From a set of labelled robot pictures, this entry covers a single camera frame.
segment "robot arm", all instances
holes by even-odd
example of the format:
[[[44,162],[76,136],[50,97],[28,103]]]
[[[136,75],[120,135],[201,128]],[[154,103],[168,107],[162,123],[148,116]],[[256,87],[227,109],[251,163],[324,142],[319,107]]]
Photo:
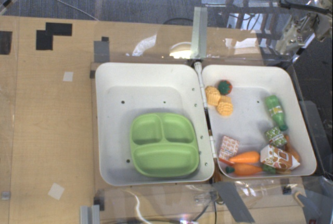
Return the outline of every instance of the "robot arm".
[[[293,4],[282,4],[282,7],[297,8]],[[317,38],[323,41],[332,38],[332,0],[310,0],[300,9],[309,8],[302,19],[290,17],[284,27],[281,39],[277,42],[276,50],[280,54],[293,52],[301,47],[307,47]]]

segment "wooden table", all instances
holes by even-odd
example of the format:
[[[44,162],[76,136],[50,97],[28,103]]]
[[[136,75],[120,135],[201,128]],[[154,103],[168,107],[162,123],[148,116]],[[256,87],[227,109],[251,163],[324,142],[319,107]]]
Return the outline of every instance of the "wooden table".
[[[46,22],[73,24],[72,36],[54,36],[53,51],[37,51],[36,30],[45,30]],[[134,47],[158,31],[161,33],[160,25],[2,16],[0,31],[13,32],[10,55],[0,55],[0,192],[11,192],[10,200],[0,201],[0,223],[79,223],[80,206],[91,206],[95,192],[103,186],[94,175],[98,168],[96,160],[94,164],[89,78],[94,41],[109,37],[112,61],[172,62],[168,58],[169,46],[177,40],[188,40],[191,27],[162,27],[160,40],[164,46],[154,47],[149,55],[139,58],[130,56]],[[258,47],[222,47],[223,40],[236,33],[209,28],[208,51],[220,57],[245,54],[259,59]],[[63,81],[65,72],[73,73],[72,81]],[[48,195],[54,183],[65,189],[59,200]],[[291,183],[303,192],[300,178]],[[126,216],[135,215],[134,194],[140,198],[141,212],[146,216],[172,215],[174,208],[194,215],[200,211],[193,204],[193,192],[185,185],[131,190],[132,194],[130,189],[106,186],[108,210],[101,212],[104,222],[112,220],[116,213],[122,214],[121,210]],[[245,197],[256,223],[276,223],[281,208],[293,217],[293,223],[304,222],[302,209],[292,196],[281,195],[278,186],[268,190],[270,195],[260,199]],[[155,210],[151,201],[157,197],[164,197],[169,209]],[[218,223],[233,223],[224,205],[218,206],[218,211]],[[210,207],[200,221],[212,223],[213,219]]]

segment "toy bottle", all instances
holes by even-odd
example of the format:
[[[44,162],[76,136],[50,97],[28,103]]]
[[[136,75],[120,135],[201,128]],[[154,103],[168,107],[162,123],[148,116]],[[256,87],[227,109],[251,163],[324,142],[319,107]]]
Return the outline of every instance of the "toy bottle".
[[[265,99],[266,105],[271,113],[272,119],[277,123],[281,131],[288,129],[285,124],[285,114],[281,104],[275,95],[271,95]]]

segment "bottle cap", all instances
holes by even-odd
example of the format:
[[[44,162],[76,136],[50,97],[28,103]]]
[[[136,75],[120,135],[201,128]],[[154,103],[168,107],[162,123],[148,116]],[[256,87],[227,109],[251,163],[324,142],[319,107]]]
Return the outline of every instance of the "bottle cap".
[[[285,131],[285,130],[288,130],[288,126],[284,124],[284,125],[279,126],[279,129],[280,129],[280,131]]]
[[[229,174],[229,173],[233,173],[235,171],[235,169],[233,167],[226,167],[225,171]]]

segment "brown and white carton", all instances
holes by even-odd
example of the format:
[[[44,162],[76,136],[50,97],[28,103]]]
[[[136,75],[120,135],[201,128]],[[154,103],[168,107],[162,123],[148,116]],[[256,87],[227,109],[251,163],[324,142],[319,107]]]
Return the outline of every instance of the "brown and white carton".
[[[300,165],[293,155],[272,145],[267,145],[260,151],[260,162],[280,169],[294,169]]]

